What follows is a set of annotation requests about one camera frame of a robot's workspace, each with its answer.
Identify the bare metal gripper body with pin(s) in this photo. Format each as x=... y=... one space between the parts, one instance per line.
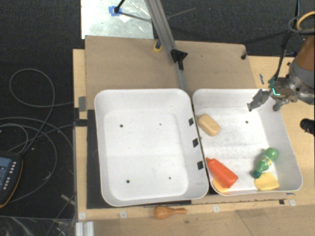
x=285 y=88

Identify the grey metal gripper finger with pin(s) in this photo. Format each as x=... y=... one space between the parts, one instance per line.
x=279 y=104
x=258 y=99

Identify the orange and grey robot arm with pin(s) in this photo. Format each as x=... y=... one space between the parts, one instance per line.
x=306 y=55

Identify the white plastic tray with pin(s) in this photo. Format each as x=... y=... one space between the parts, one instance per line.
x=147 y=151
x=243 y=144

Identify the tan toy bread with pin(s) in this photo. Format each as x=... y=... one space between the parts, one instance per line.
x=209 y=125

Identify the green bottle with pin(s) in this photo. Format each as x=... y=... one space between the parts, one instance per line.
x=265 y=161

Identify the yellow toy chip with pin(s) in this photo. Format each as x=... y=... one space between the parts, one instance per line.
x=267 y=182

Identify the orange bottle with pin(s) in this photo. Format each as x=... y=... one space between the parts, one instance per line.
x=221 y=172

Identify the yellow flat slice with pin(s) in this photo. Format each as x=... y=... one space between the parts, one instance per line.
x=219 y=187

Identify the brown cardboard board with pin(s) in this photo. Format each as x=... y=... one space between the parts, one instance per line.
x=128 y=65

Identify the brown toy drumstick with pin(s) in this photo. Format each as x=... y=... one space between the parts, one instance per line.
x=163 y=212

